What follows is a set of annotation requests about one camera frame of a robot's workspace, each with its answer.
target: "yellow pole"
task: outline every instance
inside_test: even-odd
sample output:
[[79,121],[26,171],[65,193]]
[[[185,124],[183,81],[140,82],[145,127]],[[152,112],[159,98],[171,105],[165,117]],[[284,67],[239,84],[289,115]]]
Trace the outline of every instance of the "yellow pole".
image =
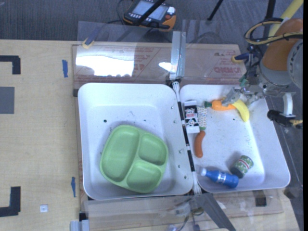
[[[280,18],[292,18],[292,16],[295,14],[295,12],[299,9],[300,6],[304,3],[304,0],[293,0],[289,7],[283,12]],[[277,32],[280,24],[275,24],[269,31],[269,36],[274,36]]]

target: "carrot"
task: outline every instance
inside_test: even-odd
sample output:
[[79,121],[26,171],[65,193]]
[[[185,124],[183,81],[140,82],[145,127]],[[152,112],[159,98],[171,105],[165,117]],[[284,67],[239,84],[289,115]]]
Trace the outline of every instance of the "carrot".
[[196,157],[203,157],[203,152],[202,152],[202,140],[205,136],[205,131],[201,130],[196,138],[194,139],[194,154],[196,155]]
[[211,107],[213,110],[233,110],[236,109],[234,105],[228,104],[228,106],[223,106],[221,100],[213,100],[211,103],[205,101],[204,106]]

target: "green can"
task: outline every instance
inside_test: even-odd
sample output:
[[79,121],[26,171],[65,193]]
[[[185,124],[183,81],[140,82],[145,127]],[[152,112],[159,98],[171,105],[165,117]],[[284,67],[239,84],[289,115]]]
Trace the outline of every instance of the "green can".
[[230,172],[238,178],[243,178],[244,175],[254,166],[253,160],[246,155],[242,155],[231,167]]

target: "brown sausage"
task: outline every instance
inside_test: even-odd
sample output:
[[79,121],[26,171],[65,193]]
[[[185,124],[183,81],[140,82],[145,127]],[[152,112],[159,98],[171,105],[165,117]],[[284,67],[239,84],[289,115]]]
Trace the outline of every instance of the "brown sausage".
[[202,140],[205,136],[205,131],[201,130],[196,138],[194,139],[194,154],[196,155],[196,157],[203,157],[203,152],[202,152]]

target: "gray square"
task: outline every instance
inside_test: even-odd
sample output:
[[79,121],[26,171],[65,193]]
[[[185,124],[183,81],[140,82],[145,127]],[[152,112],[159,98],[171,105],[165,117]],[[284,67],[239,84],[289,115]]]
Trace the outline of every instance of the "gray square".
[[0,87],[0,114],[14,114],[15,87]]

